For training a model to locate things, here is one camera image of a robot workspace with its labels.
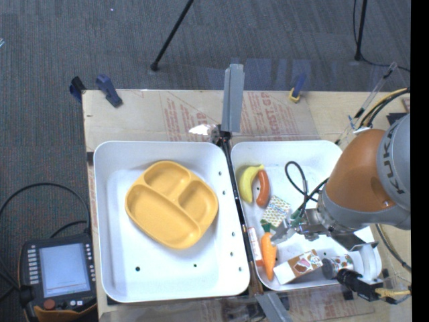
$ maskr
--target yellow plate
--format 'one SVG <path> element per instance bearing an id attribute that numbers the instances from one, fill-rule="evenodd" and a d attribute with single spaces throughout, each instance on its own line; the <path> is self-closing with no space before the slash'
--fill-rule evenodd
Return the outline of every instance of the yellow plate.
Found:
<path id="1" fill-rule="evenodd" d="M 215 192 L 173 161 L 152 164 L 125 196 L 128 216 L 154 240 L 175 249 L 194 245 L 216 217 Z"/>

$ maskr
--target red sausage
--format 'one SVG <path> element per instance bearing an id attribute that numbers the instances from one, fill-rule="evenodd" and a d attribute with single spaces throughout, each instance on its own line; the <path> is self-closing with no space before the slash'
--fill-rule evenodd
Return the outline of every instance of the red sausage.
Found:
<path id="1" fill-rule="evenodd" d="M 261 184 L 261 189 L 256 198 L 256 203 L 259 207 L 266 207 L 269 200 L 269 180 L 267 172 L 264 169 L 260 170 L 257 173 L 257 178 Z"/>

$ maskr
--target can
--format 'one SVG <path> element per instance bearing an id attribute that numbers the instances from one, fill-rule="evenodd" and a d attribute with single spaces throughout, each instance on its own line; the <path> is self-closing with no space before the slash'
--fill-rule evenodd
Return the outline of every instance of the can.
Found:
<path id="1" fill-rule="evenodd" d="M 322 272 L 326 279 L 335 279 L 342 269 L 353 270 L 353 259 L 348 254 L 322 259 Z"/>

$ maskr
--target screen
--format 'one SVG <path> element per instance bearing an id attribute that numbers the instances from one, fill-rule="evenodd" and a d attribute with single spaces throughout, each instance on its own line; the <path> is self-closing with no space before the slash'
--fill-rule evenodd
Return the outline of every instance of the screen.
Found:
<path id="1" fill-rule="evenodd" d="M 40 248 L 45 298 L 90 290 L 82 244 Z"/>

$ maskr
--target gray carpet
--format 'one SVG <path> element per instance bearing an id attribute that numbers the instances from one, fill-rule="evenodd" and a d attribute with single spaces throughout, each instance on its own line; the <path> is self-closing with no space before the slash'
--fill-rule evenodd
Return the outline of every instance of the gray carpet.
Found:
<path id="1" fill-rule="evenodd" d="M 46 181 L 88 201 L 82 107 L 68 91 L 75 76 L 88 89 L 100 73 L 117 89 L 223 89 L 225 69 L 241 63 L 246 90 L 290 90 L 305 72 L 305 91 L 371 91 L 394 61 L 383 90 L 410 85 L 411 0 L 368 0 L 366 61 L 355 60 L 363 0 L 195 0 L 153 72 L 187 1 L 0 0 L 1 201 Z M 0 216 L 6 267 L 16 277 L 25 240 L 84 218 L 65 190 L 22 192 Z M 0 295 L 8 288 L 0 278 Z M 0 321 L 25 321 L 15 290 L 0 301 Z"/>

